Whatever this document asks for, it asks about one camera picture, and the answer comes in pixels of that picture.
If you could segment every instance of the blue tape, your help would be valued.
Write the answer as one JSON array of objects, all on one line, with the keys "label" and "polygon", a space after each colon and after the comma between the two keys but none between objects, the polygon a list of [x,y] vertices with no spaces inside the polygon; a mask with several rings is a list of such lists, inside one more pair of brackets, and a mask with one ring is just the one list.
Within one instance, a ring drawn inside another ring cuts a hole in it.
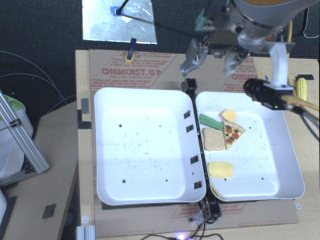
[{"label": "blue tape", "polygon": [[122,9],[121,14],[118,15],[118,14],[116,13],[116,10],[119,9],[119,8],[120,8],[120,6],[111,6],[111,7],[110,7],[110,11],[111,11],[111,13],[112,13],[113,16],[121,16],[121,14],[123,14],[123,13],[125,12],[125,10]]}]

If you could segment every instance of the toy bread slice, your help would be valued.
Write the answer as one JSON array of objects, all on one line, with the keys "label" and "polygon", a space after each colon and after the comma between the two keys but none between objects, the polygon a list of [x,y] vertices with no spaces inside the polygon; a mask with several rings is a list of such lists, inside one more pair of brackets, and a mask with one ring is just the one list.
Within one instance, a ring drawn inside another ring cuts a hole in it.
[{"label": "toy bread slice", "polygon": [[204,149],[206,151],[220,151],[224,149],[224,133],[220,130],[204,128]]}]

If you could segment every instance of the toy pizza slice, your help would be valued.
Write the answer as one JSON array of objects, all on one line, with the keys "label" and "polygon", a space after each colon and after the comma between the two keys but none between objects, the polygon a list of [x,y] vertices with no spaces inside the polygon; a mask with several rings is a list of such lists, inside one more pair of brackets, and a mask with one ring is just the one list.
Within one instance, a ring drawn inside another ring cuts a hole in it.
[{"label": "toy pizza slice", "polygon": [[240,125],[225,121],[223,128],[225,149],[228,150],[244,132],[245,129]]}]

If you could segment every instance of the yellow toy cheese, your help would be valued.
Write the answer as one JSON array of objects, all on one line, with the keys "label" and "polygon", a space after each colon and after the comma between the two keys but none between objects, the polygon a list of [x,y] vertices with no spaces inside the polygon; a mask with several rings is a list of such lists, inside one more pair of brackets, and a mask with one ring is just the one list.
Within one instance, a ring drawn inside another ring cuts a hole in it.
[{"label": "yellow toy cheese", "polygon": [[236,116],[236,113],[230,109],[222,112],[222,117],[224,118],[224,120],[229,122],[234,122],[236,120]]},{"label": "yellow toy cheese", "polygon": [[229,162],[210,162],[208,172],[214,178],[227,179],[234,174],[234,167]]}]

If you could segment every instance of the black camera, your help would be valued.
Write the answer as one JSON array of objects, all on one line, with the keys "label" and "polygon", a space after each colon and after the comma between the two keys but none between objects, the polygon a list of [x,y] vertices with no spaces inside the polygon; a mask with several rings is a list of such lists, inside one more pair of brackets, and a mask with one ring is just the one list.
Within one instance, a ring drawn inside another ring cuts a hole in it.
[{"label": "black camera", "polygon": [[272,110],[285,110],[287,102],[283,101],[281,96],[293,95],[293,90],[285,87],[272,88],[266,84],[270,84],[270,82],[251,78],[244,83],[243,89],[253,101],[261,102],[263,106]]}]

